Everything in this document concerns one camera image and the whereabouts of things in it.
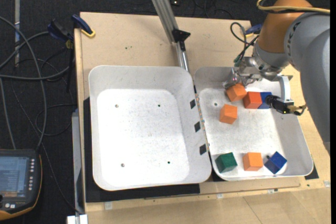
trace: black floor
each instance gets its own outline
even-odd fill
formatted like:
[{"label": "black floor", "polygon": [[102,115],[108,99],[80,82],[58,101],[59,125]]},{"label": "black floor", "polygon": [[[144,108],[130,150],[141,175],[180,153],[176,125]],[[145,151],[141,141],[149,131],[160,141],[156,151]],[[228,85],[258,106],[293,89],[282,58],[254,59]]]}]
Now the black floor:
[{"label": "black floor", "polygon": [[[256,7],[258,0],[179,0],[173,6],[176,16],[250,20],[252,25],[262,23],[266,14]],[[314,7],[330,8],[330,0],[307,0]],[[72,30],[71,16],[79,12],[102,12],[153,15],[151,0],[20,0],[20,29],[30,37],[47,30],[47,25],[56,18],[64,27]],[[0,0],[0,16],[14,20],[14,0]],[[38,58],[42,75],[54,74],[68,66],[69,52],[64,43],[49,36],[31,41]],[[0,62],[3,62],[15,46],[14,32],[0,23]],[[18,66],[10,61],[0,74],[37,76],[34,61],[24,47],[20,52]],[[25,223],[66,223],[66,217],[75,214],[65,199],[73,205],[72,184],[72,139],[71,114],[76,108],[76,78],[66,91],[67,75],[62,79],[45,81],[48,107],[48,124],[41,148],[43,160],[43,190],[36,208],[27,213]],[[43,126],[43,99],[39,82],[4,79],[8,115],[17,148],[34,148]],[[0,99],[0,148],[12,148],[6,127],[3,102]],[[23,223],[18,217],[3,223]]]}]

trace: orange cube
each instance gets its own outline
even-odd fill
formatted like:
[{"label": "orange cube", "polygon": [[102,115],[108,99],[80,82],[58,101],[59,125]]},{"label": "orange cube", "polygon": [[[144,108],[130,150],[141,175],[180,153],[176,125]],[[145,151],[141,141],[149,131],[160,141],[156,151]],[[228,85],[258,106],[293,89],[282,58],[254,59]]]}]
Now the orange cube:
[{"label": "orange cube", "polygon": [[246,90],[243,84],[237,83],[226,90],[226,94],[231,102],[243,99],[246,96]]},{"label": "orange cube", "polygon": [[261,153],[249,152],[243,157],[243,164],[245,171],[258,171],[264,166]]},{"label": "orange cube", "polygon": [[243,102],[246,109],[257,109],[263,103],[260,92],[247,92]]},{"label": "orange cube", "polygon": [[224,123],[233,124],[238,118],[238,107],[230,104],[225,104],[221,108],[219,121]]}]

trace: green cube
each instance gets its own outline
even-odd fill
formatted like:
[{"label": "green cube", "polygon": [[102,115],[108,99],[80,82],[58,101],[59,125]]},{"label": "green cube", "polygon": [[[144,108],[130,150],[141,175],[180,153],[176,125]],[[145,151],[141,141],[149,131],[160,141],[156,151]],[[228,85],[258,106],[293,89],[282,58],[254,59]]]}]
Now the green cube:
[{"label": "green cube", "polygon": [[237,166],[235,156],[232,152],[218,156],[215,162],[220,173],[231,171]]}]

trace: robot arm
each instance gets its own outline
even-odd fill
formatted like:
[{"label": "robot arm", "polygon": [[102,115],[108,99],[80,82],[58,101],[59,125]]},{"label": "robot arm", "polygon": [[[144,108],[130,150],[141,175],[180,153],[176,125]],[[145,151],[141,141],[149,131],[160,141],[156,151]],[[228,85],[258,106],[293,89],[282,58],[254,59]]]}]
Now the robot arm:
[{"label": "robot arm", "polygon": [[291,64],[300,72],[303,97],[330,153],[330,11],[313,8],[306,0],[277,0],[273,7],[261,7],[259,0],[257,5],[272,13],[265,19],[252,57],[242,59],[225,87],[238,80],[244,85],[261,79],[279,81],[281,97],[270,96],[268,104],[292,113],[289,83],[280,74]]}]

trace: wooden table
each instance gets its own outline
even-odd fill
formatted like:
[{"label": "wooden table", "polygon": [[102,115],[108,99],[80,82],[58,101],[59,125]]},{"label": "wooden table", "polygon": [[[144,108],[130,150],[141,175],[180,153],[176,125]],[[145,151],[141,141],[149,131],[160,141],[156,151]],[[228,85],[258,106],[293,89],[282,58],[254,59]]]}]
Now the wooden table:
[{"label": "wooden table", "polygon": [[[96,31],[92,39],[75,29],[78,110],[82,167],[84,168],[83,101],[89,97],[88,74],[98,65],[177,66],[175,47],[169,44],[157,16],[81,13]],[[249,21],[176,18],[191,33],[186,51],[191,75],[204,66],[231,67],[243,44],[230,32],[232,22]],[[292,99],[305,103],[299,73],[293,75]],[[330,156],[306,111],[299,122],[319,178],[284,177],[200,184],[199,195],[86,202],[89,223],[331,223]]]}]

